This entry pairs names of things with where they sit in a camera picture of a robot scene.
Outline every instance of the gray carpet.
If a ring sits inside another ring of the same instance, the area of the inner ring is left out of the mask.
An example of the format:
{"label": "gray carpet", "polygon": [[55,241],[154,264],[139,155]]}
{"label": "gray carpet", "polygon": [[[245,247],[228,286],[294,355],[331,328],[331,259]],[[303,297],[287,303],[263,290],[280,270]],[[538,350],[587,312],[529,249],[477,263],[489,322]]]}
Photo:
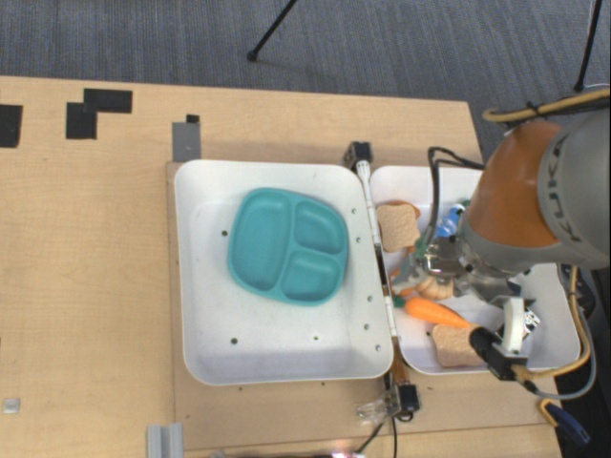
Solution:
{"label": "gray carpet", "polygon": [[[572,92],[592,0],[0,0],[0,74],[466,100]],[[609,0],[586,83],[609,82]]]}

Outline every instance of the toy carrot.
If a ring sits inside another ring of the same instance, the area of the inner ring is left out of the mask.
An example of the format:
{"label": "toy carrot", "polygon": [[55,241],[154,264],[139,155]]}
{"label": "toy carrot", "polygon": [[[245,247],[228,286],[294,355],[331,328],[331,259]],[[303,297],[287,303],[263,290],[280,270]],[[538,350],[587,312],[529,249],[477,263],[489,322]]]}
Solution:
{"label": "toy carrot", "polygon": [[428,321],[429,323],[464,328],[471,326],[467,321],[445,305],[423,299],[422,297],[409,298],[405,303],[405,311],[412,317]]}

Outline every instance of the black tape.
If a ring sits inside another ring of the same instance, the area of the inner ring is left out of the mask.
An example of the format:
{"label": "black tape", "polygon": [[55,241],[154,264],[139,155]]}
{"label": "black tape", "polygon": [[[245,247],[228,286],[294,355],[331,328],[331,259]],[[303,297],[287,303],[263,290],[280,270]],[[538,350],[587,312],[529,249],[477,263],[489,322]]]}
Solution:
{"label": "black tape", "polygon": [[21,136],[21,105],[0,105],[0,148],[16,148]]}
{"label": "black tape", "polygon": [[68,102],[66,107],[66,138],[96,139],[97,114],[86,112],[84,104]]}
{"label": "black tape", "polygon": [[86,88],[83,96],[87,113],[114,112],[132,113],[132,92],[129,90],[99,90]]}

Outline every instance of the toy bread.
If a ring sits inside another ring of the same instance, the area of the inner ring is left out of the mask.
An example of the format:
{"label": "toy bread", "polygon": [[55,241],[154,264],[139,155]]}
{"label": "toy bread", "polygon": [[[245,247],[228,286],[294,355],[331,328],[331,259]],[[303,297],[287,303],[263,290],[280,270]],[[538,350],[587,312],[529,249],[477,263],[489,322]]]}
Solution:
{"label": "toy bread", "polygon": [[452,280],[441,284],[435,277],[426,277],[414,288],[422,297],[432,301],[443,301],[454,294],[454,282]]}
{"label": "toy bread", "polygon": [[437,361],[442,366],[480,366],[484,362],[477,356],[469,344],[469,335],[477,328],[471,324],[468,328],[451,327],[438,324],[432,329],[432,340],[437,349]]}
{"label": "toy bread", "polygon": [[392,202],[376,209],[382,247],[389,253],[413,246],[420,238],[416,220],[420,211],[406,202]]}

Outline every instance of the blue plate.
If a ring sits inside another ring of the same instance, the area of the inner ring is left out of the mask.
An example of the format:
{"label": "blue plate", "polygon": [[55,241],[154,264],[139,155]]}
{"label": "blue plate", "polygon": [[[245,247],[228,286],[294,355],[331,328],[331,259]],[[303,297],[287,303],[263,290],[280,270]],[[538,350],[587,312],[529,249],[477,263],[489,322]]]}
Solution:
{"label": "blue plate", "polygon": [[245,289],[299,305],[330,299],[346,272],[348,231],[327,205],[292,192],[250,192],[234,220],[228,265]]}

